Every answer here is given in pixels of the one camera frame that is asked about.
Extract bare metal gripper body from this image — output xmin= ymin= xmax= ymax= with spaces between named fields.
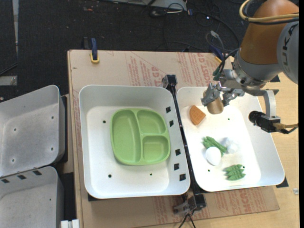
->
xmin=218 ymin=69 xmax=249 ymax=97

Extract brown cylinder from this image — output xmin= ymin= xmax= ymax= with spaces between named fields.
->
xmin=206 ymin=98 xmax=225 ymax=115

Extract orange waffle biscuit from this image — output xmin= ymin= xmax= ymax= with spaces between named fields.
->
xmin=189 ymin=105 xmax=207 ymax=126

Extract green asparagus bunch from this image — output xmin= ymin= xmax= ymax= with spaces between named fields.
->
xmin=202 ymin=136 xmax=228 ymax=157

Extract white garlic bulb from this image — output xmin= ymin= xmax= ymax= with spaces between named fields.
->
xmin=221 ymin=137 xmax=239 ymax=155

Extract thin black rod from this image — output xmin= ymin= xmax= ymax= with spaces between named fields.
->
xmin=170 ymin=84 xmax=200 ymax=197

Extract white egg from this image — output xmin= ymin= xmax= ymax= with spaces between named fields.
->
xmin=205 ymin=146 xmax=222 ymax=166

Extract white plastic tray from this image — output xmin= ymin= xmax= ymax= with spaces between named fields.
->
xmin=78 ymin=84 xmax=191 ymax=200
xmin=176 ymin=86 xmax=286 ymax=193
xmin=0 ymin=84 xmax=67 ymax=178
xmin=0 ymin=166 xmax=65 ymax=228

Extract brown cardboard board, red print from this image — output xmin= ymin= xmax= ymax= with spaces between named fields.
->
xmin=67 ymin=49 xmax=281 ymax=228

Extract green pea pods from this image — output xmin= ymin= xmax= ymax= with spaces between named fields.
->
xmin=222 ymin=164 xmax=246 ymax=181

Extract green divided plate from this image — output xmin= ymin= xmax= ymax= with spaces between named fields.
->
xmin=109 ymin=108 xmax=171 ymax=166

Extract black cylinder on white bracket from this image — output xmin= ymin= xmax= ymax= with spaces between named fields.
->
xmin=248 ymin=88 xmax=282 ymax=133

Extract black block with thin wires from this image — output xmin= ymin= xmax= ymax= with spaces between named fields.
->
xmin=161 ymin=74 xmax=179 ymax=90
xmin=172 ymin=193 xmax=207 ymax=215

